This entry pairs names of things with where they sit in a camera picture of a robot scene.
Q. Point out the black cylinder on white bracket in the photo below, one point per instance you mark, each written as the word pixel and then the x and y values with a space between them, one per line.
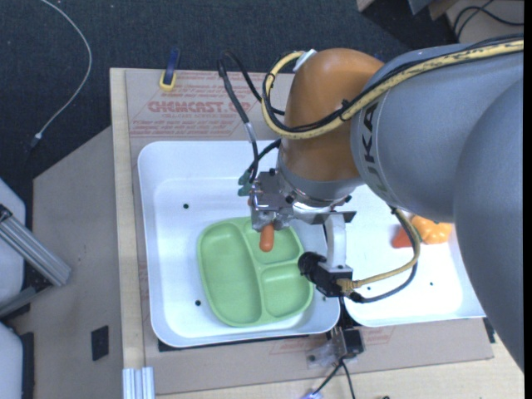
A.
pixel 328 277

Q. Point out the orange toy carrot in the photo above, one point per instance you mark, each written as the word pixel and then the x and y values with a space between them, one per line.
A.
pixel 402 239

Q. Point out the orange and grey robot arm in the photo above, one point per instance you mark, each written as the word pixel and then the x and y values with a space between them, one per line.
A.
pixel 415 139

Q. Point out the orange toy sausage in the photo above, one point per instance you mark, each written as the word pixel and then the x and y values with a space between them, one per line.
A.
pixel 267 239

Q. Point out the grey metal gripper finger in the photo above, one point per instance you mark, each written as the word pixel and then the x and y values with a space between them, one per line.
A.
pixel 285 219
pixel 259 220

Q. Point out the yellow-orange toy bread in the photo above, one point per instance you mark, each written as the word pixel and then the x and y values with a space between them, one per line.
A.
pixel 434 229

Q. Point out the brown cardboard board, red print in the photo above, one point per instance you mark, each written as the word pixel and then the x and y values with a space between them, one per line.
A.
pixel 187 110

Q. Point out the white plastic tray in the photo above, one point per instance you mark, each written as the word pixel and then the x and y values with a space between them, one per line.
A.
pixel 174 264
pixel 395 297

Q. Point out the green divided plate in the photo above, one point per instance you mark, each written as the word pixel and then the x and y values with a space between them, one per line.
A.
pixel 232 272

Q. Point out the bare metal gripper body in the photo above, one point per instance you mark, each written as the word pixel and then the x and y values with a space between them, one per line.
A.
pixel 272 195

